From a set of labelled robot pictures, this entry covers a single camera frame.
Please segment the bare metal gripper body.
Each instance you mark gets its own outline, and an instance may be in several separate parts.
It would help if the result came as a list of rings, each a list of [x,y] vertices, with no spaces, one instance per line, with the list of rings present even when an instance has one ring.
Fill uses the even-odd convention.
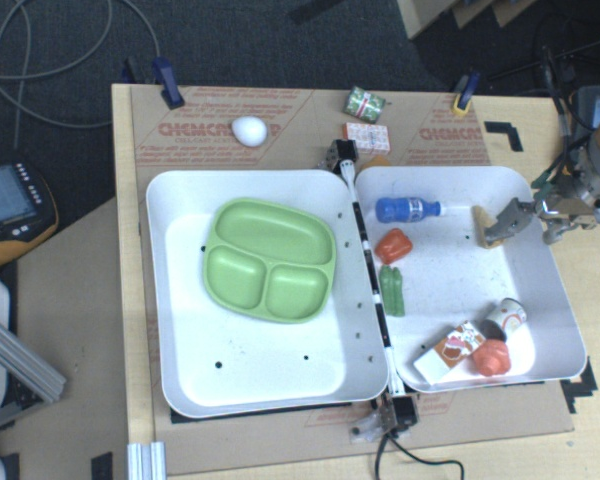
[[[591,193],[579,182],[546,183],[534,200],[548,230],[589,230],[600,225],[600,194]]]

